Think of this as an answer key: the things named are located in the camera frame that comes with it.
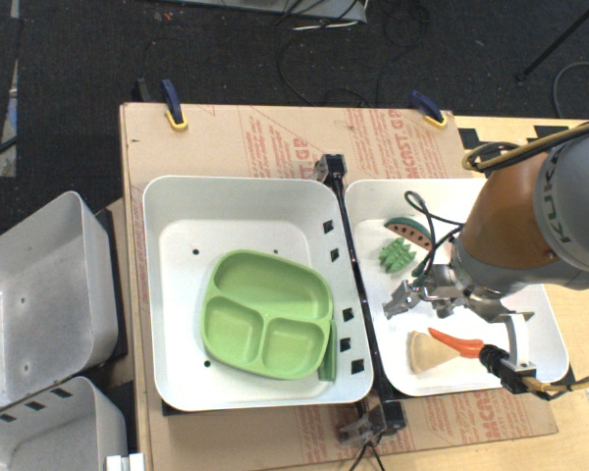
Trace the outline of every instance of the blue clamp handle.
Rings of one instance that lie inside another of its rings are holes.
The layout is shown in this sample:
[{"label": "blue clamp handle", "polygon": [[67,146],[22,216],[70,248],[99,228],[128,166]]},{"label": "blue clamp handle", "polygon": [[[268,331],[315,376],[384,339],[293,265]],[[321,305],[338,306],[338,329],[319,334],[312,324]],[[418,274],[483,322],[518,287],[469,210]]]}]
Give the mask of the blue clamp handle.
[{"label": "blue clamp handle", "polygon": [[164,78],[161,81],[161,92],[168,105],[166,116],[168,117],[171,126],[177,131],[184,130],[187,127],[187,121],[181,110],[181,102],[179,101],[177,90],[169,78]]},{"label": "blue clamp handle", "polygon": [[410,106],[425,112],[426,119],[429,117],[433,122],[436,122],[439,125],[443,125],[445,123],[445,117],[443,117],[443,114],[441,113],[441,110],[439,110],[439,107],[436,105],[436,103],[420,92],[416,90],[410,92],[408,102]]}]

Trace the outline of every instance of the black metal bracket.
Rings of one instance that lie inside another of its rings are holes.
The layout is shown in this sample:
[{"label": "black metal bracket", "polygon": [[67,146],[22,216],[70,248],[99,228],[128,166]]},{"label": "black metal bracket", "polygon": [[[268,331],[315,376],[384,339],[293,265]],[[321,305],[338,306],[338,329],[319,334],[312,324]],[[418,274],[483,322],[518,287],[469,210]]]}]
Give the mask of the black metal bracket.
[{"label": "black metal bracket", "polygon": [[401,394],[397,392],[384,373],[382,365],[382,358],[380,356],[380,349],[375,338],[375,329],[373,327],[373,318],[369,307],[368,297],[364,288],[364,281],[360,273],[357,256],[355,254],[355,246],[353,237],[351,235],[351,228],[349,225],[349,218],[347,207],[345,204],[345,186],[343,178],[347,173],[347,166],[345,158],[340,154],[325,154],[316,163],[314,168],[313,178],[318,182],[329,187],[336,198],[338,199],[341,210],[341,218],[343,219],[343,226],[345,228],[345,237],[347,239],[347,246],[349,251],[349,259],[351,261],[351,268],[355,278],[362,313],[364,317],[364,326],[366,328],[366,335],[368,337],[369,349],[371,352],[371,361],[373,364],[373,389],[377,392],[382,410],[384,413],[387,430],[385,434],[393,434],[405,428],[405,414],[401,403]]}]

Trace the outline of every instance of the cardboard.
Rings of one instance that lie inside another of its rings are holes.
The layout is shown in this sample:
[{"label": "cardboard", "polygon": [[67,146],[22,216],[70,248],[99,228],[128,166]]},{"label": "cardboard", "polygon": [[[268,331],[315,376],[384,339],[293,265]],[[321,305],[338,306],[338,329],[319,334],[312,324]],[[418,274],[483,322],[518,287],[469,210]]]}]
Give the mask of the cardboard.
[{"label": "cardboard", "polygon": [[[314,163],[324,153],[345,156],[348,181],[471,178],[459,165],[464,149],[455,117],[446,114],[449,123],[440,130],[414,110],[213,105],[184,105],[183,110],[188,129],[182,132],[169,125],[165,105],[129,103],[120,110],[135,411],[139,449],[146,456],[147,469],[344,469],[350,466],[348,462],[320,463],[352,460],[357,455],[358,448],[341,445],[338,439],[338,428],[357,418],[350,405],[164,414],[153,376],[141,196],[151,180],[163,175],[310,178]],[[492,124],[502,125],[502,121]],[[528,124],[524,127],[531,131]],[[589,322],[589,312],[585,319]],[[568,403],[579,401],[578,395]],[[403,407],[408,427],[378,446],[380,454],[391,456],[392,460],[385,460],[387,466],[388,462],[399,467],[400,462],[423,458],[424,462],[434,459],[439,469],[454,469],[457,466],[445,467],[449,460],[437,449],[473,444],[480,448],[480,444],[500,441],[500,450],[473,450],[468,455],[475,465],[469,461],[462,465],[466,469],[510,469],[510,461],[502,457],[511,450],[506,440],[533,440],[529,437],[558,433],[550,404],[504,390],[410,398]],[[587,420],[586,431],[580,433],[577,428],[568,434],[577,442],[589,438],[586,408],[568,407]],[[565,446],[561,442],[552,445],[548,453],[535,452],[534,457],[513,462],[521,465],[529,459],[538,468],[546,468],[546,462],[558,465]],[[418,452],[426,449],[432,451]],[[578,453],[578,467],[589,469],[584,465],[589,464],[589,450]]]}]

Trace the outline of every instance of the green plate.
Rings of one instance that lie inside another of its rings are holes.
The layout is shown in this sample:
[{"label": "green plate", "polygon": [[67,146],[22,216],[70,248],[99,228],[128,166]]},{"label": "green plate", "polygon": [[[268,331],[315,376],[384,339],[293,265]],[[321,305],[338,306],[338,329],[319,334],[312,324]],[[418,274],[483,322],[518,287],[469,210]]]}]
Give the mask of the green plate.
[{"label": "green plate", "polygon": [[201,337],[215,359],[275,379],[306,377],[321,365],[334,305],[323,277],[285,258],[232,251],[214,268]]}]

